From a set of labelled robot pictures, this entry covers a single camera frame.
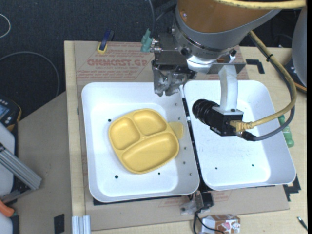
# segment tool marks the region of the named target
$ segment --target wooden table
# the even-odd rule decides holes
[[[79,132],[79,118],[77,115],[78,96],[75,70],[75,49],[73,41],[64,43],[65,70],[66,70],[66,94],[68,111],[68,131],[70,150],[70,173],[73,216],[86,215],[84,202],[84,188],[81,165],[81,146]],[[291,49],[270,48],[271,52],[283,64],[290,56]],[[275,110],[284,108],[290,101],[288,90],[274,68],[266,62],[265,57],[255,47],[241,47],[245,59],[258,59],[263,64],[265,74],[259,74],[254,65],[247,65],[250,80],[258,80],[268,88]],[[308,221],[307,210],[307,97],[305,93],[298,92],[295,105],[295,116],[290,123],[292,137],[295,146],[290,148],[293,162],[297,171],[301,190],[298,194],[291,194],[290,209],[287,211],[269,212],[260,214],[240,215],[241,233],[292,233],[301,234],[305,229],[300,225],[297,217],[300,216],[306,223]],[[95,234],[158,234],[158,233],[193,233],[191,221],[181,221],[149,226],[130,227],[113,230],[92,232]]]

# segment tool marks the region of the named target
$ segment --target black pen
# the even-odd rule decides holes
[[[303,220],[301,219],[301,217],[298,216],[297,218],[298,218],[300,224],[301,224],[306,230],[308,230],[308,227],[306,226],[305,222],[303,222]]]

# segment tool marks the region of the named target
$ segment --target small box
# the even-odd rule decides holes
[[[209,230],[202,226],[203,233],[219,234],[219,233],[239,233],[240,231],[240,218],[231,214],[226,215],[210,215],[202,219],[203,223],[213,229]]]

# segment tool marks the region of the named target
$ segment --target teal connector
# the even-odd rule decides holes
[[[141,52],[150,52],[153,38],[148,37],[142,44]]]
[[[141,39],[141,44],[144,44],[146,39],[150,37],[151,31],[149,29],[146,30],[145,35]]]
[[[282,115],[282,116],[278,117],[278,121],[279,121],[280,125],[283,125],[285,123],[285,116]],[[288,147],[294,146],[294,141],[293,141],[291,129],[289,126],[286,126],[283,129],[283,135],[284,135],[287,146]]]

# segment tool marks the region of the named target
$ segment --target yellow divided plate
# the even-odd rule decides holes
[[[163,166],[179,151],[171,126],[152,109],[135,110],[116,119],[108,134],[120,162],[136,174]]]

